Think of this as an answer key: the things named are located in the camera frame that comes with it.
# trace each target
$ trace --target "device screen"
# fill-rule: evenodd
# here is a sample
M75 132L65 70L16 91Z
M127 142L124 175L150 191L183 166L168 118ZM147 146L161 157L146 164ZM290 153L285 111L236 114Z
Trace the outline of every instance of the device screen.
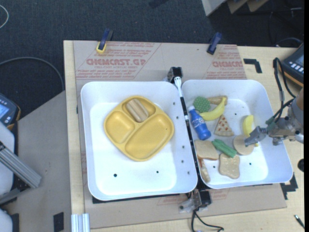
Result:
M298 65L304 66L304 55L301 56L300 58L296 59L296 63Z
M9 109L3 105L0 104L0 118L2 118Z

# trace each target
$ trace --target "black device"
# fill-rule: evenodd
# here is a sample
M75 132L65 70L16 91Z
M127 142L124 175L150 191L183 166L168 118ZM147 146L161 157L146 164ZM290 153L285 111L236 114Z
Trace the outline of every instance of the black device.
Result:
M281 62L286 77L300 86L304 86L304 43Z
M0 93L0 122L11 130L19 117L20 108Z

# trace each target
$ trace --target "yellow plate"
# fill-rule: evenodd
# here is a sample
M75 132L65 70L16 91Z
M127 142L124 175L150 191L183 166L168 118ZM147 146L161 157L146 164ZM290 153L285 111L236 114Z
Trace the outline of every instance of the yellow plate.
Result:
M141 123L136 122L126 109L126 104L132 99L138 99L149 113L149 117ZM106 116L104 131L113 144L130 159L146 161L172 138L174 124L162 109L147 98L131 96Z

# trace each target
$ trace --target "pizza slice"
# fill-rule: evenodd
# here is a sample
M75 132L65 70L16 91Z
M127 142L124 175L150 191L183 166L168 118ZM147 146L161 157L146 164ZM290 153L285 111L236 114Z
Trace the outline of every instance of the pizza slice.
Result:
M214 131L214 134L218 136L223 136L223 137L231 137L234 136L234 132L230 128L226 117L222 114L218 120L218 124L216 126L216 129Z

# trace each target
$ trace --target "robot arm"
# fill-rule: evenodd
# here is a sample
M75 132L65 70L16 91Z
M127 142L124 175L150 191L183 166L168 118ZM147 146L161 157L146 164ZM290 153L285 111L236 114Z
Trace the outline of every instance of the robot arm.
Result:
M266 136L273 139L273 145L281 144L285 139L304 143L304 88L285 106L288 106L286 117L272 117L266 122L266 128L256 127L250 133L250 137L245 139L245 145L255 144Z

